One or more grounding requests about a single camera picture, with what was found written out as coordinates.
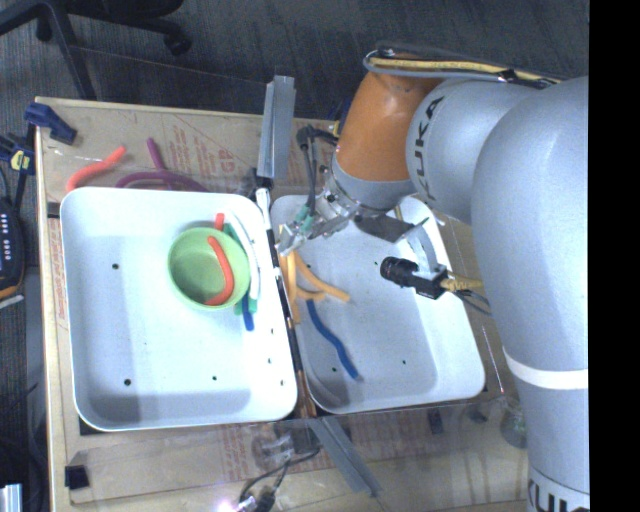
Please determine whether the long blue foam tube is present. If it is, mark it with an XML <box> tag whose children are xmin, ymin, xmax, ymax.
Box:
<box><xmin>305</xmin><ymin>298</ymin><xmax>361</xmax><ymax>381</ymax></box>

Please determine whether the green bowl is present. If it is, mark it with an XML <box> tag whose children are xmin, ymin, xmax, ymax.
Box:
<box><xmin>167</xmin><ymin>226</ymin><xmax>252</xmax><ymax>312</ymax></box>

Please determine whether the short purple foam tube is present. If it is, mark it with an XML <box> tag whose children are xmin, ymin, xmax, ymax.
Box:
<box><xmin>146</xmin><ymin>137</ymin><xmax>169</xmax><ymax>172</ymax></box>

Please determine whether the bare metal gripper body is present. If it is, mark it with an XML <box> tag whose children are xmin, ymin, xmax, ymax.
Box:
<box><xmin>293</xmin><ymin>189</ymin><xmax>360</xmax><ymax>241</ymax></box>

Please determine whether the brown cardboard board red print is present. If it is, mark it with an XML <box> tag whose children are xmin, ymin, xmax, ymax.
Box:
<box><xmin>34</xmin><ymin>96</ymin><xmax>527</xmax><ymax>507</ymax></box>

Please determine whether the long purple foam tube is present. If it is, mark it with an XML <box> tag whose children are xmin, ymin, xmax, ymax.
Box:
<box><xmin>115</xmin><ymin>170</ymin><xmax>210</xmax><ymax>193</ymax></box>

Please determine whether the wavy orange foam tube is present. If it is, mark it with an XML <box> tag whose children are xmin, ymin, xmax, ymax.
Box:
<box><xmin>65</xmin><ymin>145</ymin><xmax>127</xmax><ymax>194</ymax></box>

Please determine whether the long orange foam tube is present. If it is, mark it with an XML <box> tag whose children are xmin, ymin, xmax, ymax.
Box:
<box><xmin>203</xmin><ymin>235</ymin><xmax>237</xmax><ymax>307</ymax></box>

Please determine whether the white plastic tray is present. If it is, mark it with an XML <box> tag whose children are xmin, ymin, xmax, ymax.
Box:
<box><xmin>59</xmin><ymin>185</ymin><xmax>299</xmax><ymax>433</ymax></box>
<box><xmin>269</xmin><ymin>193</ymin><xmax>487</xmax><ymax>417</ymax></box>

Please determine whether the black cylinder on white bracket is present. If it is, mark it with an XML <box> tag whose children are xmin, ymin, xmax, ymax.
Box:
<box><xmin>378</xmin><ymin>216</ymin><xmax>451</xmax><ymax>302</ymax></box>

